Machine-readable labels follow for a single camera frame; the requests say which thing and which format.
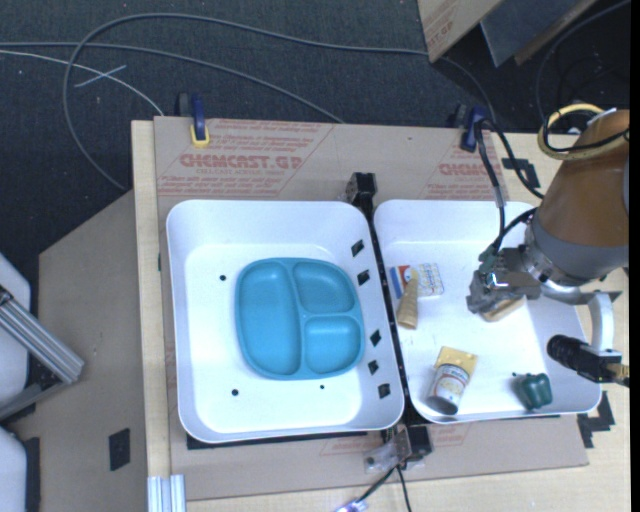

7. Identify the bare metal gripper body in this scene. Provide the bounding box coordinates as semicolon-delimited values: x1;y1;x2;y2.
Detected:
473;237;557;290

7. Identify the tan toy bread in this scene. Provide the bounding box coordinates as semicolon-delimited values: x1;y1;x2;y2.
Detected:
480;295;527;323

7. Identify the white packet, red blue print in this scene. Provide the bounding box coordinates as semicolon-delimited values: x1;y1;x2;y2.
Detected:
389;262;446;302

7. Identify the white plastic tray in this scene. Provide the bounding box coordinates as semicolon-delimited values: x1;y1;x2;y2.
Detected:
372;198;604;426
164;198;406;445

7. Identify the yellow cheese slice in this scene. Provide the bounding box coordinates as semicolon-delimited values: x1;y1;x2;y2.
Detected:
433;345;479;382

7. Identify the thin black and white rod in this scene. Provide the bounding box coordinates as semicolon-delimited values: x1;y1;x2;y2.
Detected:
363;195;412;432

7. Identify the small white and yellow can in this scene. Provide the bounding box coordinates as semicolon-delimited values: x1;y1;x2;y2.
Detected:
425;363;472;417

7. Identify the green bell pepper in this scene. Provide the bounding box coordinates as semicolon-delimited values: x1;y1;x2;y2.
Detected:
510;372;554;413

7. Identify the blue divided plate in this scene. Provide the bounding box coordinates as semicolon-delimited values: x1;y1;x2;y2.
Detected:
233;256;364;380

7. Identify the brown cardboard board, red print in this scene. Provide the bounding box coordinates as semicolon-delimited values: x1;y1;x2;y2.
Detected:
152;115;591;502

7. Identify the black cylinder on white bracket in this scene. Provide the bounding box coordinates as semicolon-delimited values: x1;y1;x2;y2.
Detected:
541;277;626;386

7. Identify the black block with thin wires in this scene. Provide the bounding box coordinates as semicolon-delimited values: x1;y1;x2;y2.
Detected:
382;424;434;472
345;171;378;207

